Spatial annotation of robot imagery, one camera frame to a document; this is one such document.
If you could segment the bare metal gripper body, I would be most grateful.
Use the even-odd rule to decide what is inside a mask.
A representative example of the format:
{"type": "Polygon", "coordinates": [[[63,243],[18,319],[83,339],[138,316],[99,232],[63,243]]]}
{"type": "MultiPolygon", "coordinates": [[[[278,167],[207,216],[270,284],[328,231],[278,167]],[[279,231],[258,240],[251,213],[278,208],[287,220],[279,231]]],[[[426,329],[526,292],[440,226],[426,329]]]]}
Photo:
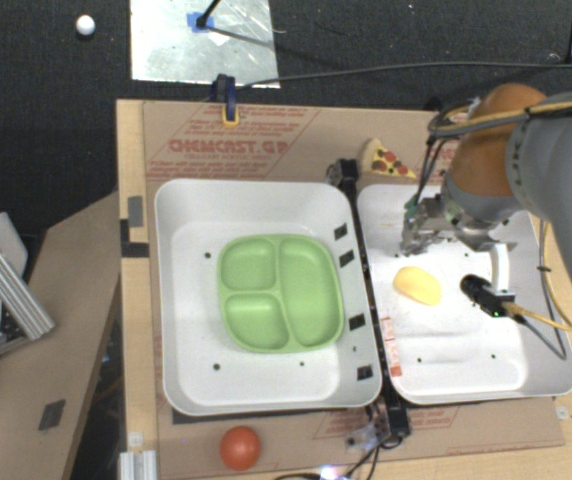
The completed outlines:
{"type": "Polygon", "coordinates": [[[489,251],[497,243],[490,236],[493,228],[492,223],[466,213],[447,195],[421,200],[415,195],[404,205],[403,231],[412,231],[414,236],[418,232],[433,231],[433,244],[454,239],[473,251],[489,251]]]}

